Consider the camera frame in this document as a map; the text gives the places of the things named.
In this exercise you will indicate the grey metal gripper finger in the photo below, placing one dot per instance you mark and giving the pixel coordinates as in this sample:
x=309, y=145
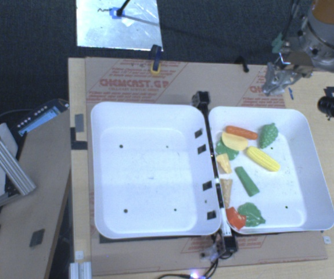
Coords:
x=269, y=80
x=284, y=81

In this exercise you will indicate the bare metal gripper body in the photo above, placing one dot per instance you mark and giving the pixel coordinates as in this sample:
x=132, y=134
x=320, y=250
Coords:
x=298, y=58

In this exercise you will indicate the green grapes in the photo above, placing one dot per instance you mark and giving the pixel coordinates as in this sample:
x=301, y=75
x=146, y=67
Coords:
x=269, y=135

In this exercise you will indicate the orange carrot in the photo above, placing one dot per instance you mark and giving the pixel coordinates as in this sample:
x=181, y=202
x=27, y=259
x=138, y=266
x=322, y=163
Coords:
x=242, y=132

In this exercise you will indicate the yellow corn cob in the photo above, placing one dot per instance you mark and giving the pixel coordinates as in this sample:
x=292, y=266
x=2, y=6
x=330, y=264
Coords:
x=262, y=158

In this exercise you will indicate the green lettuce leaf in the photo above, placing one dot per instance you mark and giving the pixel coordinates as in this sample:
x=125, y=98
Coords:
x=252, y=215
x=230, y=153

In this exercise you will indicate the yellow cheese wedge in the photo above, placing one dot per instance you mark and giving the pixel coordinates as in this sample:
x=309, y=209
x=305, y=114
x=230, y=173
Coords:
x=224, y=163

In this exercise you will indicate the thin black and white rod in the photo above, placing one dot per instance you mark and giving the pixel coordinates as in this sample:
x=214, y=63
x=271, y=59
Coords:
x=213, y=161

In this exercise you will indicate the white plastic tray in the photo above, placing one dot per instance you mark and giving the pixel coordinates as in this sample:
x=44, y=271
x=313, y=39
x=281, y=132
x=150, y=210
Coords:
x=149, y=170
x=288, y=185

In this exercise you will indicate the green cucumber stick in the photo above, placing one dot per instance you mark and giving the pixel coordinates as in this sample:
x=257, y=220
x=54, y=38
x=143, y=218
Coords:
x=247, y=182

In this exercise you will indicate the tan ice cream cone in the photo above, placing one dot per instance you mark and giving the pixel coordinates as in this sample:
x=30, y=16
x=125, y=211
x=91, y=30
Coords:
x=226, y=190

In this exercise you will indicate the brown cardboard board red print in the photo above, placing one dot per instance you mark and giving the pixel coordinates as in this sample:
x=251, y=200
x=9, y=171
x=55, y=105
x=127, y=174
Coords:
x=132, y=80

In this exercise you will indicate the red pepper piece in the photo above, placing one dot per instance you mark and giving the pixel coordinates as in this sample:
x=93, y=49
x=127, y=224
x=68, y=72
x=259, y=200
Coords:
x=235, y=218

